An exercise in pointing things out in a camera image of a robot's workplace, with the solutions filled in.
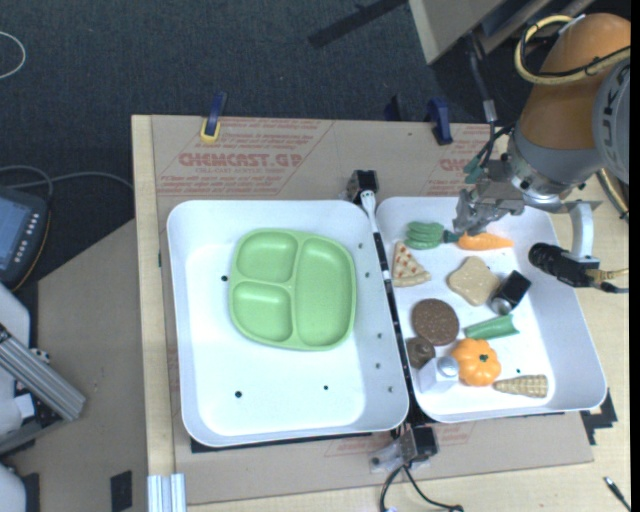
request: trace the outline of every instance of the pizza slice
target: pizza slice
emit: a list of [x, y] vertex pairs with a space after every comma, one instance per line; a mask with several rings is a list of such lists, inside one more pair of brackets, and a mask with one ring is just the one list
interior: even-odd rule
[[431, 274], [416, 261], [404, 242], [398, 241], [393, 250], [391, 277], [394, 286], [402, 287], [424, 283], [431, 279]]

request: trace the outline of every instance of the toy carrot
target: toy carrot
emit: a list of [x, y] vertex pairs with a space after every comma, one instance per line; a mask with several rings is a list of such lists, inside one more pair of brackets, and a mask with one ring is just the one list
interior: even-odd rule
[[479, 233], [473, 236], [465, 233], [458, 239], [457, 243], [461, 249], [466, 249], [467, 251], [486, 251], [488, 249], [513, 247], [513, 240], [491, 233]]

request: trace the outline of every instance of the tray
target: tray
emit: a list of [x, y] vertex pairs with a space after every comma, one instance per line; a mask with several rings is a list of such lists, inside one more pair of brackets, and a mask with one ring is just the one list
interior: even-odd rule
[[[354, 263], [353, 328], [331, 350], [247, 339], [229, 311], [233, 254], [247, 233], [285, 229], [341, 244]], [[167, 221], [184, 425], [211, 447], [388, 431], [409, 398], [369, 221], [326, 201], [195, 200]]]
[[234, 325], [254, 341], [332, 349], [353, 328], [353, 259], [330, 238], [291, 229], [253, 230], [233, 255], [229, 305]]
[[[450, 228], [456, 203], [456, 198], [449, 197], [393, 197], [383, 201], [376, 216], [389, 262], [394, 244], [404, 239], [409, 222], [439, 222]], [[606, 382], [576, 292], [528, 261], [529, 248], [534, 243], [558, 244], [549, 215], [528, 208], [521, 216], [507, 216], [490, 224], [488, 230], [510, 238], [514, 246], [472, 252], [449, 243], [430, 250], [411, 250], [432, 278], [418, 286], [394, 290], [404, 340], [416, 336], [411, 311], [422, 299], [440, 299], [453, 307], [460, 321], [457, 339], [464, 337], [466, 327], [496, 316], [486, 304], [471, 306], [446, 283], [447, 276], [467, 257], [479, 256], [500, 279], [517, 270], [532, 283], [512, 311], [519, 334], [490, 340], [502, 364], [499, 378], [545, 374], [549, 393], [544, 399], [528, 398], [500, 393], [490, 386], [474, 388], [462, 383], [445, 393], [423, 393], [418, 385], [418, 371], [411, 368], [420, 408], [434, 420], [453, 423], [597, 407], [606, 396]], [[454, 346], [455, 342], [436, 347], [436, 355], [448, 355]]]

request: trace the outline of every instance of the wooden table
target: wooden table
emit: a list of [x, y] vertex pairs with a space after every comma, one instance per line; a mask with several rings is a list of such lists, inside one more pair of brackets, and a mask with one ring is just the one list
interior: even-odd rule
[[[403, 130], [392, 123], [387, 130]], [[138, 236], [140, 307], [144, 360], [144, 391], [150, 475], [176, 471], [169, 403], [163, 289], [158, 266], [159, 230], [156, 210], [153, 135], [151, 116], [133, 116], [133, 157]], [[384, 144], [372, 148], [385, 151]], [[618, 219], [595, 178], [572, 199], [600, 200], [594, 213], [594, 254], [603, 269], [628, 267], [629, 228]], [[571, 246], [571, 224], [555, 217], [554, 227], [563, 247]], [[443, 503], [460, 503], [467, 511], [512, 510], [623, 510], [603, 481], [610, 476], [630, 500], [630, 393], [629, 393], [629, 301], [628, 295], [606, 294], [580, 289], [578, 298], [596, 344], [609, 385], [618, 421], [613, 428], [596, 432], [595, 461], [589, 464], [501, 472], [481, 476], [448, 478], [424, 482], [425, 493]], [[307, 493], [265, 499], [190, 506], [189, 510], [253, 511], [377, 511], [379, 487]], [[425, 504], [408, 483], [394, 485], [387, 506], [402, 511], [435, 510]]]

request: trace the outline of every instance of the dark floor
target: dark floor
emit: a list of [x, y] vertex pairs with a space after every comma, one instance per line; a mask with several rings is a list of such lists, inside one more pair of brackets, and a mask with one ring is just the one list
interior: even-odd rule
[[[218, 90], [229, 93], [227, 115], [382, 120], [398, 95], [405, 119], [421, 121], [427, 101], [442, 96], [451, 121], [483, 122], [465, 45], [428, 66], [406, 2], [319, 43], [323, 29], [375, 3], [0, 1], [0, 32], [27, 51], [22, 69], [0, 79], [0, 168], [130, 181], [131, 115], [204, 115]], [[588, 10], [630, 19], [631, 1], [596, 1]], [[505, 122], [517, 118], [529, 90], [512, 54], [509, 40], [487, 59]], [[0, 75], [19, 55], [0, 37]], [[32, 177], [3, 173], [0, 183]], [[52, 212], [32, 282], [131, 219], [133, 196], [104, 178], [65, 180], [55, 185]]]

